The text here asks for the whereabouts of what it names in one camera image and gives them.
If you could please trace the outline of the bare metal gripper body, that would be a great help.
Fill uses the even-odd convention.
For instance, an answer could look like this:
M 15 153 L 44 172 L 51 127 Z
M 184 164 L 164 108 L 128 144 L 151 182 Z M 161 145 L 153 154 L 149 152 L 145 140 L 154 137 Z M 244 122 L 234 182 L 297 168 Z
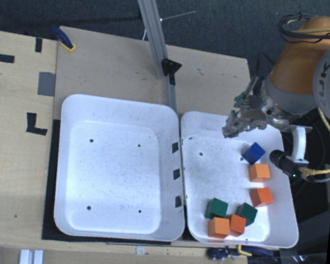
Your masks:
M 238 96 L 235 128 L 253 130 L 264 129 L 267 125 L 285 131 L 293 120 L 293 115 L 281 108 L 266 95 L 243 92 Z

